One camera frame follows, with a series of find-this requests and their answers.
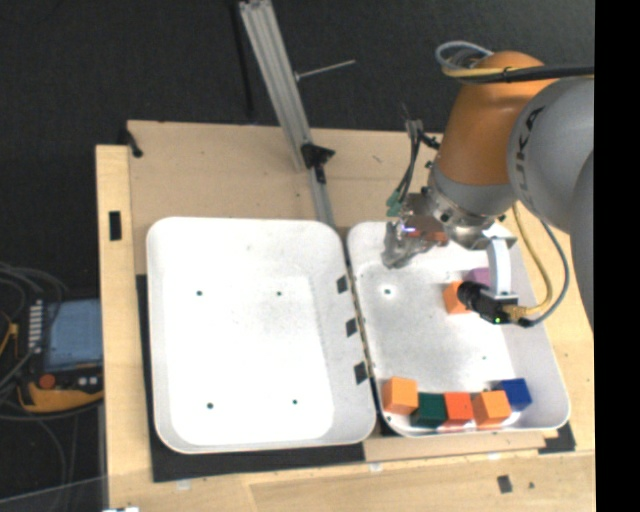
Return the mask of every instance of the black clamp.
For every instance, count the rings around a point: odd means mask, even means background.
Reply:
[[[324,164],[336,154],[332,149],[322,148],[313,144],[303,144],[300,148],[307,169],[313,169],[318,183],[326,184],[327,177],[324,174]]]

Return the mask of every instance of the dark background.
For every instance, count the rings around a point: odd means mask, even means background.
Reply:
[[[232,5],[0,1],[0,261],[97,296],[96,144],[119,142],[129,119],[276,124],[242,25],[236,39]],[[428,131],[442,131],[458,85],[433,55],[451,40],[548,64],[595,59],[595,0],[274,0],[274,7],[297,72],[357,61],[300,82],[312,127],[403,130],[404,105]],[[80,417],[75,437],[74,422],[51,425],[68,456],[76,446],[74,479],[99,475],[97,414]],[[0,498],[56,485],[56,457],[39,425],[0,421]]]

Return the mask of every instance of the green block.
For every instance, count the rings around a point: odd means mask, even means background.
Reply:
[[[418,393],[418,408],[411,413],[414,427],[437,428],[447,420],[444,395],[440,393]]]

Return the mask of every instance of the white tray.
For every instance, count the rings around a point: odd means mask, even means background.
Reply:
[[[569,417],[569,399],[553,347],[543,324],[532,328],[497,326],[475,313],[449,315],[442,291],[467,272],[488,267],[485,251],[470,251],[451,242],[416,256],[402,269],[388,269],[384,249],[384,222],[365,222],[348,235],[354,288],[381,396],[384,382],[393,376],[415,379],[419,391],[479,392],[498,380],[526,379],[533,403],[513,413],[503,429],[555,429]],[[502,226],[488,236],[510,236]],[[512,288],[521,304],[535,304],[522,256],[510,249]],[[404,436],[422,436],[458,429],[413,427],[408,416],[384,414],[389,427]],[[475,430],[471,422],[466,429]]]
[[[356,371],[362,339],[332,229],[166,218],[148,233],[147,260],[155,425],[167,446],[220,453],[368,437],[375,405]]]

